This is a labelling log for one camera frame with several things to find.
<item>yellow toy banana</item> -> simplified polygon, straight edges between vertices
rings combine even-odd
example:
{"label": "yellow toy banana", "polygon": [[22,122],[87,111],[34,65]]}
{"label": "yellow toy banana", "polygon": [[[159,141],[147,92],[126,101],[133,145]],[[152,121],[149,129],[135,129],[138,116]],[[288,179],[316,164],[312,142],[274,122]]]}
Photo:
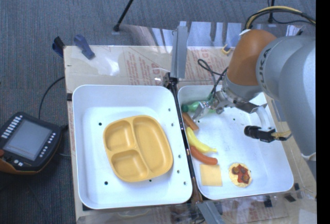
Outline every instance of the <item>yellow toy banana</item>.
{"label": "yellow toy banana", "polygon": [[206,152],[217,152],[217,149],[211,148],[208,145],[202,143],[194,134],[193,130],[190,127],[186,128],[187,139],[190,145],[195,146],[198,151],[206,153]]}

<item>sausage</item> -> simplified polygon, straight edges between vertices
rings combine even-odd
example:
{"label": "sausage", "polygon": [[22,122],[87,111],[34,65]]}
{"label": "sausage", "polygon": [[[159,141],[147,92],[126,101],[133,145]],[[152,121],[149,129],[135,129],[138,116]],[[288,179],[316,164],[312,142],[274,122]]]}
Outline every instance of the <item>sausage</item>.
{"label": "sausage", "polygon": [[190,152],[193,157],[195,157],[197,160],[201,161],[204,164],[216,165],[218,163],[217,158],[204,155],[203,153],[198,151],[197,148],[193,145],[190,145]]}

